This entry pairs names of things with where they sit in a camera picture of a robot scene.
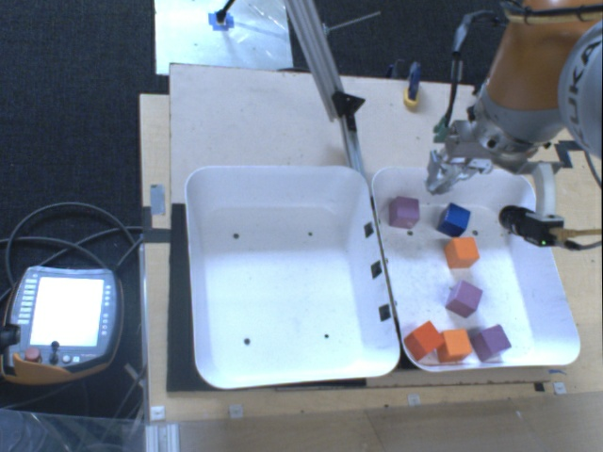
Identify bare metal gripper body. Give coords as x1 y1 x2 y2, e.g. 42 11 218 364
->
441 119 536 174

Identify blue cube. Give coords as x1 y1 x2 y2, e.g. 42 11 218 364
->
435 202 472 238

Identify purple cube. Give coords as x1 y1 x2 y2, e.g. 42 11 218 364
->
470 323 513 363
445 279 484 319
387 195 421 230

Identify orange cube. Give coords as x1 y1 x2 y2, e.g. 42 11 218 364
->
443 235 481 270
436 328 474 364

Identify white plastic tray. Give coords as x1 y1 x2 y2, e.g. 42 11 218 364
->
370 164 582 373
184 164 402 391

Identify red cube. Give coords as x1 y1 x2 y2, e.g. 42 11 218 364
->
403 319 446 363

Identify pale wood board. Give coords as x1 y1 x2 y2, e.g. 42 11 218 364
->
168 62 587 391

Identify black cylinder on white bracket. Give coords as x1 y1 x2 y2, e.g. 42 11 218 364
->
497 161 565 249

